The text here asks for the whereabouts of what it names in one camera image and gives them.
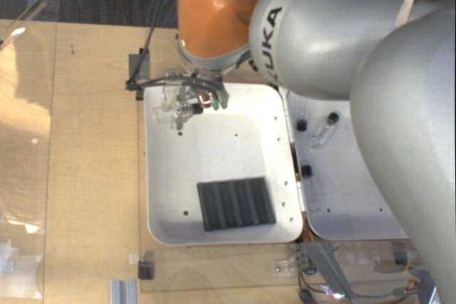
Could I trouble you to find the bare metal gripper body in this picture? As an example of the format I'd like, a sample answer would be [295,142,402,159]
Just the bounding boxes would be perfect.
[177,70,229,110]

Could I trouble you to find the black ribbed rectangular pad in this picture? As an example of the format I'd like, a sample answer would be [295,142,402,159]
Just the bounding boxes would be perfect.
[196,177,277,233]

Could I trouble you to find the white plastic tray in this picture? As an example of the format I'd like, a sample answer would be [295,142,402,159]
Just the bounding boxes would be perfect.
[142,82,305,247]
[284,88,411,243]

